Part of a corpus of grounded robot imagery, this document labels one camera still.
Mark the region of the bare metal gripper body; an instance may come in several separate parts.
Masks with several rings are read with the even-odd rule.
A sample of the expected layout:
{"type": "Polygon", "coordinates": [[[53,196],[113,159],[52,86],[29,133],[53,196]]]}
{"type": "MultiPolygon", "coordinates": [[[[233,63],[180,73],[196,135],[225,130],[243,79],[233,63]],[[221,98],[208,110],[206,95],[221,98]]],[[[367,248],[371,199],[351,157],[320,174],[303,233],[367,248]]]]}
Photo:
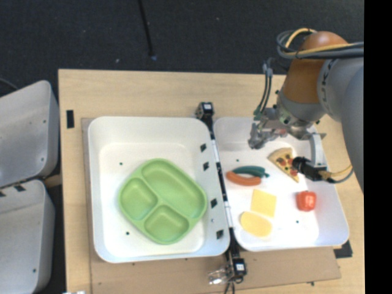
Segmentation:
{"type": "Polygon", "coordinates": [[[262,131],[273,131],[277,137],[287,134],[301,140],[308,134],[308,128],[319,120],[317,105],[274,105],[271,108],[255,109],[255,124],[262,131]]]}

